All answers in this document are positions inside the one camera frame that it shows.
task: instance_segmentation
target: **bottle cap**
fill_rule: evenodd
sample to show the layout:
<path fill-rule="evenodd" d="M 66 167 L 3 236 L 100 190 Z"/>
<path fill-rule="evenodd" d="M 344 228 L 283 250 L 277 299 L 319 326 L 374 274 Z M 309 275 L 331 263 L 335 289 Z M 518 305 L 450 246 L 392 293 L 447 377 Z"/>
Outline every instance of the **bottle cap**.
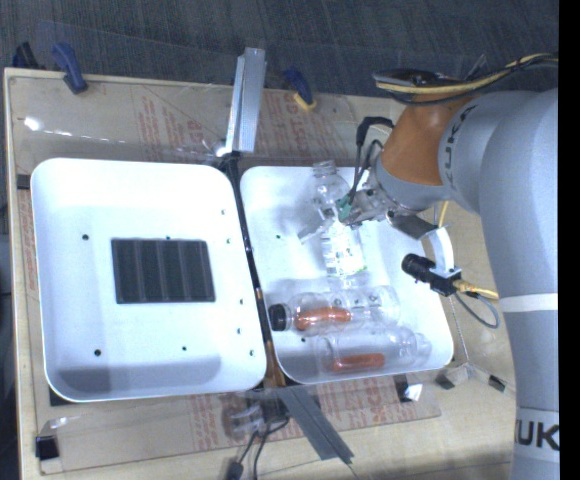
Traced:
<path fill-rule="evenodd" d="M 268 308 L 270 326 L 273 331 L 285 331 L 290 326 L 289 308 L 285 304 L 273 304 Z"/>

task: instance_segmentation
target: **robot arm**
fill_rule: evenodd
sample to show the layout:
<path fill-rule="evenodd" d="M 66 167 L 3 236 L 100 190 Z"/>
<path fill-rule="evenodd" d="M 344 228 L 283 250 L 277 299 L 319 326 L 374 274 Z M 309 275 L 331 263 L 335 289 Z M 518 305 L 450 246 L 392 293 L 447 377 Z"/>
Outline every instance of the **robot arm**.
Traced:
<path fill-rule="evenodd" d="M 348 214 L 402 230 L 442 200 L 480 215 L 515 366 L 514 480 L 560 476 L 557 112 L 556 89 L 408 106 Z"/>

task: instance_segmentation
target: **plastic bottle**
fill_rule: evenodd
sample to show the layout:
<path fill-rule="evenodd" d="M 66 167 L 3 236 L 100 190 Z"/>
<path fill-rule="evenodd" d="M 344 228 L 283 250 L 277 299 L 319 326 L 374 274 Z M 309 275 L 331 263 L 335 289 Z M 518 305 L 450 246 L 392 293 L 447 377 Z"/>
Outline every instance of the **plastic bottle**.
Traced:
<path fill-rule="evenodd" d="M 273 331 L 294 331 L 304 337 L 359 329 L 368 323 L 389 326 L 400 317 L 399 299 L 391 286 L 333 292 L 304 292 L 268 308 Z"/>
<path fill-rule="evenodd" d="M 431 349 L 423 334 L 408 327 L 370 324 L 361 330 L 320 336 L 315 354 L 323 372 L 345 374 L 384 368 L 392 371 L 425 360 Z"/>
<path fill-rule="evenodd" d="M 321 254 L 328 281 L 334 288 L 352 288 L 367 282 L 367 265 L 363 255 L 359 229 L 339 221 L 337 201 L 350 190 L 337 173 L 333 160 L 315 163 L 312 167 L 314 201 L 328 226 L 321 232 Z"/>

